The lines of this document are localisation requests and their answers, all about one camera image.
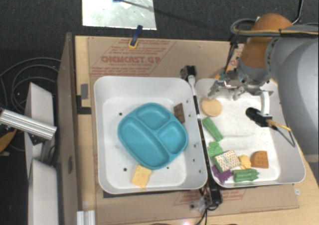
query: round beige toy cookie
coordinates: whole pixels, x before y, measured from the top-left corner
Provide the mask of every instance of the round beige toy cookie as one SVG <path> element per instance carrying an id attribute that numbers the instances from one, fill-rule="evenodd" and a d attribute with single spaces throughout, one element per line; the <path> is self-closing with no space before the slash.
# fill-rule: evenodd
<path id="1" fill-rule="evenodd" d="M 217 99 L 209 100 L 208 98 L 202 100 L 201 108 L 205 114 L 211 117 L 220 115 L 223 109 L 221 103 Z"/>

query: orange toy bread slice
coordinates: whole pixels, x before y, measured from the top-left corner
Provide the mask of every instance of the orange toy bread slice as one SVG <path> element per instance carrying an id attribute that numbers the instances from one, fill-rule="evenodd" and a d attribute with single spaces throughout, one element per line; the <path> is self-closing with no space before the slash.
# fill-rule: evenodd
<path id="1" fill-rule="evenodd" d="M 251 166 L 259 168 L 268 168 L 268 156 L 267 151 L 256 151 L 250 157 Z"/>

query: purple toy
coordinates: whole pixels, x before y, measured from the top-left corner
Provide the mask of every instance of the purple toy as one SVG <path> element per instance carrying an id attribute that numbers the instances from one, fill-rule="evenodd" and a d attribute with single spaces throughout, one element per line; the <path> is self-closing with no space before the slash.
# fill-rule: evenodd
<path id="1" fill-rule="evenodd" d="M 216 176 L 220 180 L 221 184 L 224 184 L 228 180 L 228 178 L 233 175 L 230 170 L 220 173 L 216 166 L 211 167 L 211 170 L 213 171 L 214 176 Z"/>

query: teal plate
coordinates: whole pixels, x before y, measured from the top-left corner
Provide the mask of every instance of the teal plate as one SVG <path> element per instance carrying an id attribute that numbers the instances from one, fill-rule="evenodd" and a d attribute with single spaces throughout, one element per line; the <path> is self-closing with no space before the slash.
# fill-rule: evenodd
<path id="1" fill-rule="evenodd" d="M 127 151 L 144 167 L 160 169 L 185 149 L 188 135 L 165 107 L 148 103 L 120 122 L 118 136 Z"/>

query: black floor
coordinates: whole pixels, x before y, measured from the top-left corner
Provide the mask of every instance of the black floor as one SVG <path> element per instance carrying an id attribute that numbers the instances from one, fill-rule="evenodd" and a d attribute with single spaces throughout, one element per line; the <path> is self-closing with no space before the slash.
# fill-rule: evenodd
<path id="1" fill-rule="evenodd" d="M 156 31 L 143 31 L 143 37 L 227 40 L 229 27 L 240 18 L 255 18 L 269 12 L 290 20 L 297 15 L 299 0 L 153 0 Z M 132 30 L 82 26 L 81 0 L 0 0 L 0 75 L 12 65 L 30 58 L 60 59 L 66 32 L 85 35 L 132 36 Z M 304 0 L 302 23 L 318 22 L 318 0 Z M 32 61 L 20 65 L 1 78 L 6 86 L 8 106 L 15 75 L 26 66 L 37 63 L 58 68 L 54 61 Z M 31 68 L 21 75 L 55 80 L 52 70 Z M 54 85 L 38 84 L 55 92 Z M 26 96 L 27 82 L 15 92 L 17 99 Z M 0 85 L 0 103 L 5 103 Z M 0 225 L 26 224 L 27 181 L 22 135 L 7 148 L 8 157 L 0 156 Z"/>

